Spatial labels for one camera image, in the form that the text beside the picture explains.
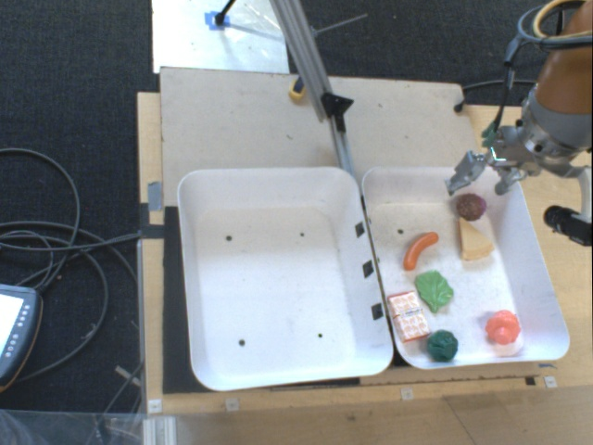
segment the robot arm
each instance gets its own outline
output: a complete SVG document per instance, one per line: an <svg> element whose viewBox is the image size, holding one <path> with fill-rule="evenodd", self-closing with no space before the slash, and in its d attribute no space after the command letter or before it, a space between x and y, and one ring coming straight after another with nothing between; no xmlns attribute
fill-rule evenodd
<svg viewBox="0 0 593 445"><path fill-rule="evenodd" d="M550 37L539 28L551 9L580 5L561 35ZM591 168L575 167L572 160L591 149L593 0L554 0L534 18L534 36L523 31L511 46L514 51L525 41L539 44L550 53L536 85L523 103L522 117L515 126L498 127L495 121L483 133L485 154L468 152L447 180L452 195L470 184L486 168L500 175L495 191L503 195L513 184L542 170L562 178L577 178L582 192L581 212L551 207L545 222L555 231L579 244L591 245Z"/></svg>

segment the brown round object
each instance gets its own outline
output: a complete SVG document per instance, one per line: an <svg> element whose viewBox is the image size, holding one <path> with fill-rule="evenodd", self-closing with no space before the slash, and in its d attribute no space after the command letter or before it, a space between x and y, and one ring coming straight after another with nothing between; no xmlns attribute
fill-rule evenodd
<svg viewBox="0 0 593 445"><path fill-rule="evenodd" d="M473 193L457 198L457 212L465 221L476 221L486 212L486 201Z"/></svg>

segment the red and white box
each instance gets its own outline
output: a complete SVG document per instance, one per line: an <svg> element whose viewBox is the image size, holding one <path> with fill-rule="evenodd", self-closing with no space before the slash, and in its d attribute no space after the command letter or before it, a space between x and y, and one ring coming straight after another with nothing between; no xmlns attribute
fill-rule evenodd
<svg viewBox="0 0 593 445"><path fill-rule="evenodd" d="M405 343L430 335L430 328L416 292L404 292L387 298L397 334Z"/></svg>

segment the toy food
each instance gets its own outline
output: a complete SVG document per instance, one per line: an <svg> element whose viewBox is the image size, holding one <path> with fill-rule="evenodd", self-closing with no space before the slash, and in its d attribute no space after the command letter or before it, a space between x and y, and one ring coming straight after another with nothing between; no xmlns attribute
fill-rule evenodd
<svg viewBox="0 0 593 445"><path fill-rule="evenodd" d="M455 336L447 330L435 331L428 337L428 353L435 361L451 361L459 346Z"/></svg>
<svg viewBox="0 0 593 445"><path fill-rule="evenodd" d="M514 343L521 327L517 315L508 310L497 311L486 323L488 337L499 345Z"/></svg>
<svg viewBox="0 0 593 445"><path fill-rule="evenodd" d="M430 328L416 292L405 292L387 298L387 304L394 320L397 334L405 343L427 337Z"/></svg>
<svg viewBox="0 0 593 445"><path fill-rule="evenodd" d="M456 208L465 221L477 221L486 212L486 201L482 197L468 193L457 197Z"/></svg>
<svg viewBox="0 0 593 445"><path fill-rule="evenodd" d="M421 273L416 277L415 284L420 298L426 302L432 313L438 312L453 297L453 289L438 271Z"/></svg>
<svg viewBox="0 0 593 445"><path fill-rule="evenodd" d="M461 239L461 258L464 261L476 261L487 257L494 250L494 245L485 235L464 219L459 220Z"/></svg>
<svg viewBox="0 0 593 445"><path fill-rule="evenodd" d="M416 262L422 251L437 242L437 233L426 233L412 242L404 256L404 270L413 271L416 268Z"/></svg>

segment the screen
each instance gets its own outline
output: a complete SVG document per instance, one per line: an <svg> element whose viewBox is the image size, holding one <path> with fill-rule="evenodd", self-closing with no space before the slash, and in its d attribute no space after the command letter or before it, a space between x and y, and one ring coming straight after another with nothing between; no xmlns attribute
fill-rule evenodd
<svg viewBox="0 0 593 445"><path fill-rule="evenodd" d="M4 346L8 342L10 332L17 321L23 301L23 299L0 293L0 352L4 350Z"/></svg>

